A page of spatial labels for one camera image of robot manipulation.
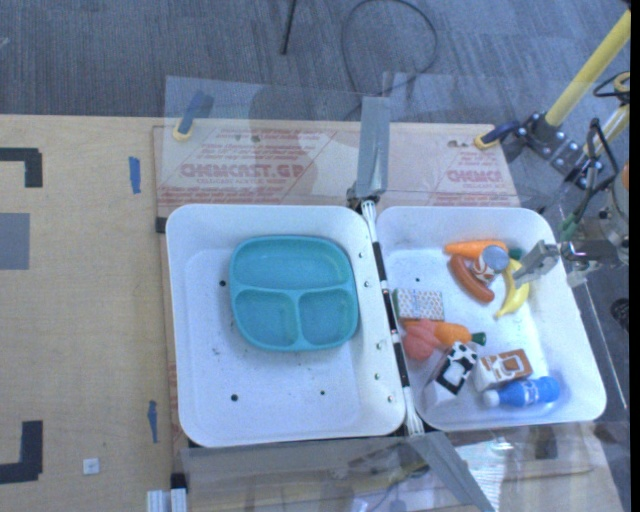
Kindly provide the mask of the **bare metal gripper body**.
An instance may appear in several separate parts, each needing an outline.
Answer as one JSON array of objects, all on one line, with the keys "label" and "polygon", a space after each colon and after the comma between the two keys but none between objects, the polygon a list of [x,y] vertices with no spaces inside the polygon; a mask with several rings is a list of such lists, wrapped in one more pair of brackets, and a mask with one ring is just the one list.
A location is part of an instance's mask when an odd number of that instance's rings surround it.
[{"label": "bare metal gripper body", "polygon": [[584,239],[563,241],[559,244],[560,254],[566,261],[614,265],[625,264],[626,256],[607,239]]}]

